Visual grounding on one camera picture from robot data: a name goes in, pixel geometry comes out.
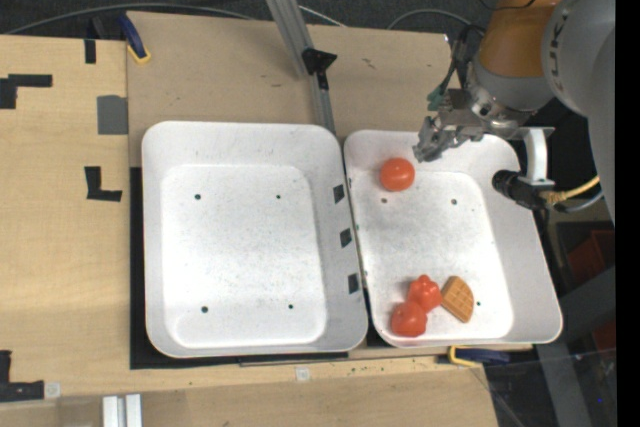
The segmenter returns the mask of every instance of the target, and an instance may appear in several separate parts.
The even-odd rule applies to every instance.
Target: gray tape
[[[98,97],[98,134],[127,135],[129,112],[127,99],[117,95]]]

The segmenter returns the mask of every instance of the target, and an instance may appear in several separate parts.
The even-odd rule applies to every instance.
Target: blue clamp
[[[131,57],[133,57],[138,64],[146,64],[151,59],[151,53],[142,43],[142,38],[140,38],[140,34],[138,34],[138,30],[135,25],[133,25],[133,22],[127,15],[120,15],[117,21],[127,39],[127,51]]]

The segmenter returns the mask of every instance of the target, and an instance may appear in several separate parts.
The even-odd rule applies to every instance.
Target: yellow cable
[[[542,194],[547,203],[549,204],[560,203],[561,201],[566,201],[569,198],[573,198],[578,194],[582,194],[583,192],[588,191],[592,187],[595,187],[596,185],[598,185],[598,183],[600,183],[600,177],[595,176],[584,185],[581,185],[580,187],[576,187],[575,189],[571,189],[570,191],[550,191],[550,192],[547,192],[546,194],[545,193],[542,193]]]

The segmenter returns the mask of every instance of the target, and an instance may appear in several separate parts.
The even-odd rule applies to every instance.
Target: white plastic tray
[[[562,317],[533,215],[491,185],[496,171],[519,169],[512,147],[487,135],[420,164],[412,153],[416,143],[413,132],[385,131],[356,132],[345,143],[376,330],[396,347],[555,339]],[[415,165],[415,182],[405,191],[388,192],[379,184],[379,169],[392,157]],[[391,312],[421,274],[441,287],[451,275],[463,278],[476,301],[471,320],[462,323],[438,307],[423,335],[392,333]]]
[[[362,341],[367,315],[333,134],[163,122],[147,131],[142,162],[146,326],[159,351],[331,352]]]

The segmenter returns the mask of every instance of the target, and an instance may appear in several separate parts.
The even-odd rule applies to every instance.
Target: metal bracket
[[[532,187],[553,186],[555,183],[547,178],[547,137],[553,129],[523,127],[520,131],[527,149],[527,174],[520,180]]]
[[[335,54],[322,52],[313,48],[306,48],[302,52],[302,60],[307,68],[309,75],[315,75],[318,78],[318,87],[325,91],[329,90],[329,81],[327,79],[327,68],[333,64],[338,58]]]
[[[142,427],[142,398],[139,393],[102,398],[102,427]]]

